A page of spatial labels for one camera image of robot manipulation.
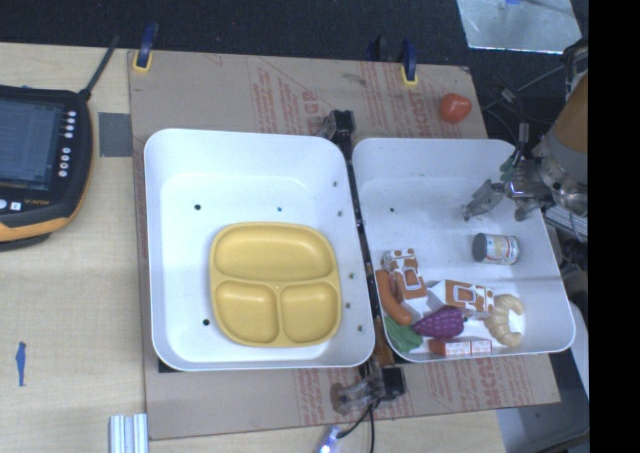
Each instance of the food can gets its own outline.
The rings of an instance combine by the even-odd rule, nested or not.
[[[515,236],[478,233],[473,238],[473,259],[481,263],[512,265],[518,260],[520,246]]]

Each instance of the yellow divided plate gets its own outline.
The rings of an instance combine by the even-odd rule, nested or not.
[[[281,222],[222,229],[209,254],[211,300],[220,329],[247,346],[309,346],[336,333],[338,265],[317,230]]]

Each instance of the green vegetable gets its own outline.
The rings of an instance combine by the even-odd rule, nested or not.
[[[407,353],[422,344],[422,336],[416,333],[409,325],[400,325],[391,316],[384,317],[384,326],[387,336],[400,353]]]

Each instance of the cardboard sheet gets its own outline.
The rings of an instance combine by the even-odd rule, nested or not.
[[[129,67],[134,53],[129,53]],[[355,141],[369,136],[486,138],[465,68],[419,65],[418,84],[402,83],[399,64],[282,57],[155,52],[151,70],[129,70],[144,372],[152,440],[352,422],[337,413],[335,384],[359,380],[356,368],[183,373],[166,369],[151,342],[143,149],[154,132],[205,128],[314,135],[333,109],[353,110]],[[438,116],[456,92],[473,108],[452,125]],[[555,403],[547,355],[403,364],[407,393],[376,411],[402,418]]]

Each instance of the cardboard box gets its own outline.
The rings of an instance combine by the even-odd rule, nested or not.
[[[427,296],[427,287],[418,268],[414,249],[385,252],[383,266],[389,272],[393,292],[399,302]]]
[[[491,353],[491,339],[476,336],[458,336],[450,339],[429,339],[429,350],[444,355],[473,355]]]
[[[495,309],[493,290],[479,284],[445,279],[429,286],[427,305],[437,311],[445,305],[459,307],[467,318],[487,318]]]

